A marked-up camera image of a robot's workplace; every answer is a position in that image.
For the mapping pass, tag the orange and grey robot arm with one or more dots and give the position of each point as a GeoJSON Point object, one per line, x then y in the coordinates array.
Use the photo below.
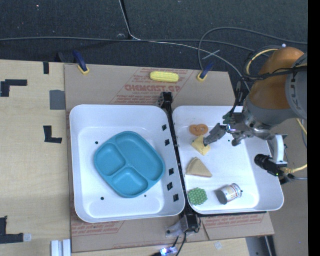
{"type": "Point", "coordinates": [272, 85]}

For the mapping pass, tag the yellow corn cob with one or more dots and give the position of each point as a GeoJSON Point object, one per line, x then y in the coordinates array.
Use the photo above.
{"type": "Point", "coordinates": [164, 76]}

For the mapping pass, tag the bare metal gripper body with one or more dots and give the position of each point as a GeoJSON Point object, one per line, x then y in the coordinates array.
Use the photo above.
{"type": "Point", "coordinates": [246, 126]}

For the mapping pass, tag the orange pretzel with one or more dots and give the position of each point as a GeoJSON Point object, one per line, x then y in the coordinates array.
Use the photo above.
{"type": "Point", "coordinates": [195, 130]}

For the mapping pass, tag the black cylinder on white bracket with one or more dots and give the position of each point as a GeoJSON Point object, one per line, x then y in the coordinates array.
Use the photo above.
{"type": "Point", "coordinates": [266, 162]}

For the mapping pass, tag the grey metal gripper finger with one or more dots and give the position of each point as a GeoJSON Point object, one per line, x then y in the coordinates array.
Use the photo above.
{"type": "Point", "coordinates": [237, 140]}
{"type": "Point", "coordinates": [215, 135]}

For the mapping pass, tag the white plastic tray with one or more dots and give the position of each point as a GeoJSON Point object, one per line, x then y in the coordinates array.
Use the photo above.
{"type": "Point", "coordinates": [87, 155]}
{"type": "Point", "coordinates": [232, 165]}

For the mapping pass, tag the tan sandwich wedge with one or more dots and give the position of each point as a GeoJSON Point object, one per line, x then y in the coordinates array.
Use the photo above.
{"type": "Point", "coordinates": [197, 168]}

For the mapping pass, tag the brown cardboard board red print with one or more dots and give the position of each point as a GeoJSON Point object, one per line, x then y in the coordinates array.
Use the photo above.
{"type": "Point", "coordinates": [105, 87]}

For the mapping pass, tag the small white can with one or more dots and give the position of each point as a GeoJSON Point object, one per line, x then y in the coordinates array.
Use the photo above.
{"type": "Point", "coordinates": [230, 193]}

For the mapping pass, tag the green grapes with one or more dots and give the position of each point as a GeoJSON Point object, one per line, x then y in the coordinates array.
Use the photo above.
{"type": "Point", "coordinates": [197, 196]}

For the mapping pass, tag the blue divided plate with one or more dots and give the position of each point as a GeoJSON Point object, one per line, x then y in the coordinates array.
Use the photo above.
{"type": "Point", "coordinates": [130, 163]}

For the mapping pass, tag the yellow cheese wedge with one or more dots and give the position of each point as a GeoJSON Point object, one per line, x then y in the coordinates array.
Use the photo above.
{"type": "Point", "coordinates": [200, 147]}

